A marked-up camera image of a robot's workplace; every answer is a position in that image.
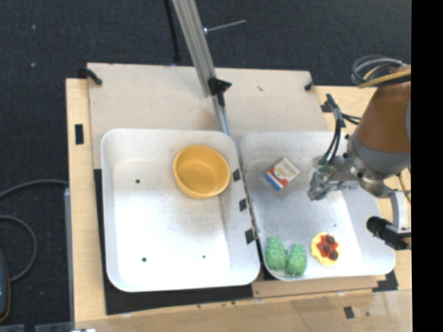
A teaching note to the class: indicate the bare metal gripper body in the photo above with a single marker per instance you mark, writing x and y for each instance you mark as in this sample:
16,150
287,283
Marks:
349,176

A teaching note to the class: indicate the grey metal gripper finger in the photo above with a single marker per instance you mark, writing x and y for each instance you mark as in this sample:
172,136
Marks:
313,185
325,188

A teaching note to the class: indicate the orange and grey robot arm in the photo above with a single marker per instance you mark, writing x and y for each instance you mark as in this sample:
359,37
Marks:
384,126

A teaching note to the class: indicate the white plastic tray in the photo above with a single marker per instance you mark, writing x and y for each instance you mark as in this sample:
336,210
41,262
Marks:
155,227
304,213

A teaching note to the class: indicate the red white blue carton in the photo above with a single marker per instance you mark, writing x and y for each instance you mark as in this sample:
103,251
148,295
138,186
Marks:
282,174

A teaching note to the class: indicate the yellow pizza slice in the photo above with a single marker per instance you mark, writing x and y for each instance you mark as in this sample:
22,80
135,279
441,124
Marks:
326,249

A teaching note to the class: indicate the thin black and white rod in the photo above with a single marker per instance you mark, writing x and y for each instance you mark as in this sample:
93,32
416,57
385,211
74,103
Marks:
250,202

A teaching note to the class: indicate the green grapes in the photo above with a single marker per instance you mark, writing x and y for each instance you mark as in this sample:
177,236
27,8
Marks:
275,254
296,260

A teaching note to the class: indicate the yellow bowl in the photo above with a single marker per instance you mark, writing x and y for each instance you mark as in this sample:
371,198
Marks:
201,171

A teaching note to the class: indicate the pale flat board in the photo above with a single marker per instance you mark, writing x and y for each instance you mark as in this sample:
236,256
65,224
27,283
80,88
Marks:
155,99

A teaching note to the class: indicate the black cylinder on white bracket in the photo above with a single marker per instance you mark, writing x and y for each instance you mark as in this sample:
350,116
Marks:
387,232

